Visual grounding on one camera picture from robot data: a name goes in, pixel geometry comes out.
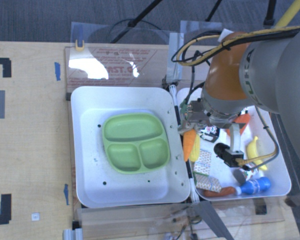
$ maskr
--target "blue plastic bottle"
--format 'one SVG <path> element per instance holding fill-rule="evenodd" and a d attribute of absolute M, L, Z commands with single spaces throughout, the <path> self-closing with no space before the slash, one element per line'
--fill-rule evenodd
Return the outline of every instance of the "blue plastic bottle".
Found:
<path fill-rule="evenodd" d="M 258 179 L 250 179 L 242 186 L 237 186 L 235 188 L 236 195 L 241 195 L 246 193 L 248 195 L 253 195 L 261 191 L 266 191 L 271 187 L 271 182 L 267 177 L 261 177 Z"/>

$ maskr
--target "wooden table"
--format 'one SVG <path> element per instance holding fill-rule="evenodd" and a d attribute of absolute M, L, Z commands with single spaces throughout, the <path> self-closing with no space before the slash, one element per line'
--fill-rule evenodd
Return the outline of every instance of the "wooden table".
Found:
<path fill-rule="evenodd" d="M 11 77 L 3 77 L 0 65 L 0 91 L 5 91 L 5 114 L 0 118 L 0 205 L 1 195 L 11 194 L 11 220 L 0 224 L 0 240 L 62 239 L 63 230 L 72 228 L 72 142 L 65 72 L 65 47 L 69 46 L 70 43 L 0 41 L 0 58 L 11 60 Z M 168 47 L 157 48 L 161 51 L 157 59 L 165 63 L 156 66 L 164 71 Z M 56 78 L 55 63 L 60 65 L 60 80 Z M 248 223 L 237 218 L 239 225 L 229 216 L 238 204 L 213 205 L 236 240 L 300 239 L 284 197 L 270 202 L 272 222 L 260 223 L 252 216 Z M 200 239 L 216 237 L 205 225 L 197 230 Z"/>

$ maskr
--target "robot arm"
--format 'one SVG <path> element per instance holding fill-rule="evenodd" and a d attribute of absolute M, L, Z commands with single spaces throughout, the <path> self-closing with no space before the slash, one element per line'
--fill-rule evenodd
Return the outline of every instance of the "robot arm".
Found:
<path fill-rule="evenodd" d="M 242 35 L 245 34 L 232 33 L 222 44 Z M 280 114 L 300 157 L 300 28 L 289 37 L 282 34 L 273 38 L 269 35 L 265 40 L 247 40 L 251 41 L 210 56 L 212 61 L 201 99 L 187 105 L 185 118 L 192 124 L 226 129 L 248 106 Z"/>

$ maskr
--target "gray carpet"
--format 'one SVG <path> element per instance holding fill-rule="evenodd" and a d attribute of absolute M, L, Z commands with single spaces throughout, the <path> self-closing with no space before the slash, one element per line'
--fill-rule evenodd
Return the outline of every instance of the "gray carpet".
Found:
<path fill-rule="evenodd" d="M 70 42 L 72 23 L 107 26 L 91 34 L 90 42 L 109 43 L 127 24 L 154 0 L 0 0 L 0 41 Z M 142 30 L 134 42 L 161 44 L 162 38 L 152 38 L 148 29 L 179 32 L 181 21 L 205 22 L 217 0 L 163 0 L 143 18 L 134 31 Z M 274 23 L 278 22 L 294 0 L 277 0 Z M 269 28 L 264 25 L 269 0 L 223 0 L 210 22 L 222 23 L 234 31 Z M 289 26 L 300 25 L 300 11 Z M 129 42 L 128 36 L 121 43 Z M 282 126 L 279 116 L 273 123 Z M 279 142 L 292 180 L 287 203 L 300 230 L 300 163 L 285 137 Z"/>

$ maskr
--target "green plate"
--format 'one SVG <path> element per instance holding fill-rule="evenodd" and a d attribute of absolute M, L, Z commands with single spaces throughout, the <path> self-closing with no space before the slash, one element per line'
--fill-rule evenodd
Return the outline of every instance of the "green plate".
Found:
<path fill-rule="evenodd" d="M 102 127 L 102 138 L 109 163 L 121 173 L 157 170 L 170 159 L 164 126 L 150 113 L 125 113 L 108 118 Z"/>

